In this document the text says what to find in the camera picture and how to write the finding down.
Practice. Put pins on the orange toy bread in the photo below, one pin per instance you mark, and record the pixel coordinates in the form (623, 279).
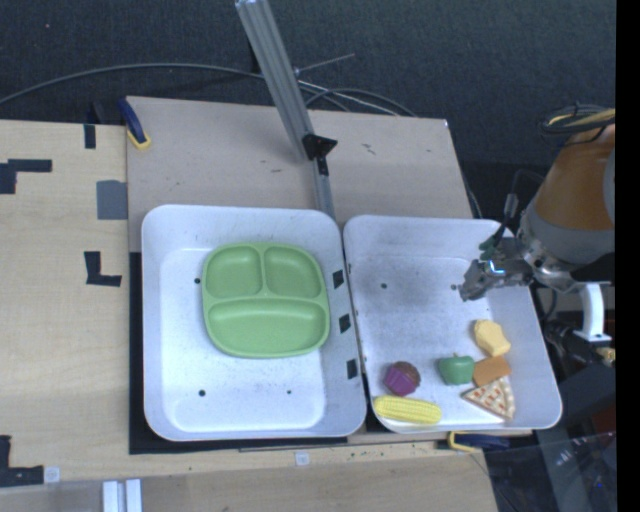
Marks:
(492, 371)

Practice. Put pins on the green divided plate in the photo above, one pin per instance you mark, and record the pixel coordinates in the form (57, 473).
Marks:
(265, 320)

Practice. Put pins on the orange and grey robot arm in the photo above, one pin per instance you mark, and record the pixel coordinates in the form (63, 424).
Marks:
(575, 190)

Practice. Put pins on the purple toy muffin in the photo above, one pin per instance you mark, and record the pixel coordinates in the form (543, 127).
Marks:
(401, 379)

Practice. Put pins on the black cylinder on white bracket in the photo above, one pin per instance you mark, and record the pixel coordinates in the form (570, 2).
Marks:
(595, 310)

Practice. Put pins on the white plastic tray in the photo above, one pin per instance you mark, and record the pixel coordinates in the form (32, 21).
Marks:
(415, 310)
(240, 390)

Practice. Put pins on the green toy pepper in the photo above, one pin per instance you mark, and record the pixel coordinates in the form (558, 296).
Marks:
(456, 370)

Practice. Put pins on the yellow toy corn cob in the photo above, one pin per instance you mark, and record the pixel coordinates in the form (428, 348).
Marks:
(407, 410)

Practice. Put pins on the yellow toy chips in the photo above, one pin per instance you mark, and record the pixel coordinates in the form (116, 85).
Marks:
(491, 339)

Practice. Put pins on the toy pizza slice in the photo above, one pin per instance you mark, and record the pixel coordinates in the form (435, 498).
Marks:
(494, 400)

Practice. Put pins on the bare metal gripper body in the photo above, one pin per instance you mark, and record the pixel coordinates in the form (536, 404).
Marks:
(515, 272)

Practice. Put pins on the pale wood board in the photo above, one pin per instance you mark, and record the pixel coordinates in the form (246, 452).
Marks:
(225, 155)

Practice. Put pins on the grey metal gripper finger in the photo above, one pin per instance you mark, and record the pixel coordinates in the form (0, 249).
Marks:
(477, 269)
(469, 290)

